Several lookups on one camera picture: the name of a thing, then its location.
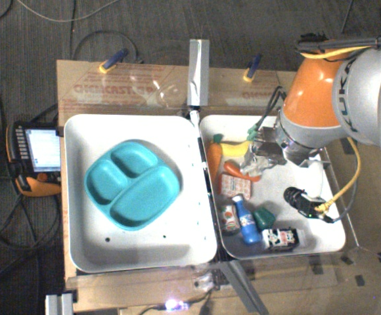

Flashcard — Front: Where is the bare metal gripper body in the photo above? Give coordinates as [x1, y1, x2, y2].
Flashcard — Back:
[252, 125, 323, 167]

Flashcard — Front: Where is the yellow banana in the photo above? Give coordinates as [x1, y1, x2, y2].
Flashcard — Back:
[219, 139, 254, 159]

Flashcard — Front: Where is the orange-red toy sausage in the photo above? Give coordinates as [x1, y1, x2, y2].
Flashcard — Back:
[223, 160, 262, 183]

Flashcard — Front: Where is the orange and white packet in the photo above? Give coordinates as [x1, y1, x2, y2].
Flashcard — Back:
[217, 173, 253, 201]

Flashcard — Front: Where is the orange toy carrot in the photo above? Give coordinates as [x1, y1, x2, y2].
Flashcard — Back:
[206, 133, 225, 186]

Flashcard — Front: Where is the blue bottle white cap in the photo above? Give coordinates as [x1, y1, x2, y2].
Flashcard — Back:
[231, 194, 263, 245]

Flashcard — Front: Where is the small red can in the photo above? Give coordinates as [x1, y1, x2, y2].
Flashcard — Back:
[219, 204, 242, 236]

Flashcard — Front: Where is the black and white milk carton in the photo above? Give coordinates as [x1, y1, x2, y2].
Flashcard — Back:
[261, 228, 301, 252]

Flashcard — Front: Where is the white plastic tray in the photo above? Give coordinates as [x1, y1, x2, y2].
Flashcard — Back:
[198, 114, 347, 261]
[63, 114, 218, 274]

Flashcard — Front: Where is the blue divided plate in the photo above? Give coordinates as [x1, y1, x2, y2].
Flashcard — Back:
[83, 140, 182, 232]

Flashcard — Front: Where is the brown cardboard board red print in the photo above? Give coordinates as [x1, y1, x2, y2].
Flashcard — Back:
[56, 60, 362, 312]

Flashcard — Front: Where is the black cylinder on white bracket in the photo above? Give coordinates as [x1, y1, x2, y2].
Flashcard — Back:
[283, 157, 331, 219]

